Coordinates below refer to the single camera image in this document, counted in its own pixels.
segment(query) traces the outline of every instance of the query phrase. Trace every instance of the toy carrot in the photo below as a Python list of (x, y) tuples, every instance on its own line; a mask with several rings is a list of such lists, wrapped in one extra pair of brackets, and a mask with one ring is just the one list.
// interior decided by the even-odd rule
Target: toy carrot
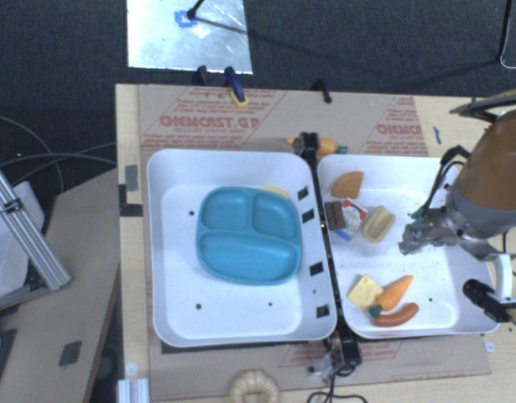
[[(286, 143), (293, 144), (294, 138), (287, 138)], [(319, 138), (319, 149), (317, 150), (317, 154), (319, 155), (330, 155), (334, 154), (338, 150), (338, 146), (336, 142), (332, 139)]]
[(376, 318), (379, 316), (381, 311), (391, 311), (394, 309), (398, 305), (404, 293), (407, 292), (412, 279), (412, 275), (407, 275), (375, 297), (377, 305), (369, 308), (369, 314), (373, 318)]

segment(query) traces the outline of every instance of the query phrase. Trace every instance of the metal frame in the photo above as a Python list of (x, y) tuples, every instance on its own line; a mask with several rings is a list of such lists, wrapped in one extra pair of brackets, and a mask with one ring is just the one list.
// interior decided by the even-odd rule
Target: metal frame
[(48, 290), (58, 290), (71, 280), (64, 265), (56, 258), (43, 234), (36, 228), (32, 219), (17, 198), (12, 186), (0, 170), (0, 216), (28, 255), (32, 266), (47, 288), (32, 290), (25, 285), (0, 299), (0, 310), (14, 304), (44, 294)]
[[(321, 195), (319, 176), (317, 175), (317, 150), (319, 149), (319, 136), (317, 133), (301, 133), (293, 143), (293, 152), (302, 158), (310, 167), (312, 179), (314, 181), (315, 199), (319, 209), (319, 218), (321, 220), (321, 231), (323, 233), (323, 243), (326, 250), (326, 259), (329, 264), (329, 272), (331, 275), (331, 284), (334, 291), (334, 299), (336, 302), (337, 324), (336, 330), (329, 337), (330, 341), (325, 340), (327, 354), (331, 352), (340, 353), (339, 357), (335, 354), (326, 355), (321, 360), (323, 366), (313, 370), (309, 370), (309, 374), (318, 374), (321, 378), (329, 383), (334, 374), (338, 376), (348, 376), (355, 368), (362, 363), (362, 352), (358, 345), (359, 337), (347, 325), (347, 320), (343, 315), (341, 307), (341, 295), (336, 277), (336, 269), (334, 267), (334, 259), (332, 258), (331, 241), (328, 238), (328, 228), (326, 222), (325, 208), (323, 207), (323, 198)], [(335, 339), (339, 340), (339, 348), (335, 347)]]

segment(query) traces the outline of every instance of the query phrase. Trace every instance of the aluminum foil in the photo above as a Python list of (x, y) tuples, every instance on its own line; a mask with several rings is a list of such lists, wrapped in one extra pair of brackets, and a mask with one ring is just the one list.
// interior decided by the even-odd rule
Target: aluminum foil
[(242, 0), (127, 0), (130, 67), (252, 74)]

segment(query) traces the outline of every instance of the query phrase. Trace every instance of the toy sausage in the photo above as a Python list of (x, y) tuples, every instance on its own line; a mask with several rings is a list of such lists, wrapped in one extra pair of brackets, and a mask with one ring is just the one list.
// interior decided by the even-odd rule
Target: toy sausage
[(401, 311), (392, 313), (390, 315), (379, 315), (373, 318), (373, 325), (377, 327), (396, 327), (405, 324), (410, 318), (418, 313), (418, 305), (416, 303), (409, 303)]

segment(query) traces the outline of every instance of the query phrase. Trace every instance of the blue plate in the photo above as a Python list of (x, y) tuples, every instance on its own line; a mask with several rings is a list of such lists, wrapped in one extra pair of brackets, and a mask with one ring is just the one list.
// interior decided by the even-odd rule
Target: blue plate
[(198, 259), (212, 275), (250, 285), (277, 285), (300, 266), (299, 215), (269, 191), (222, 187), (201, 204)]

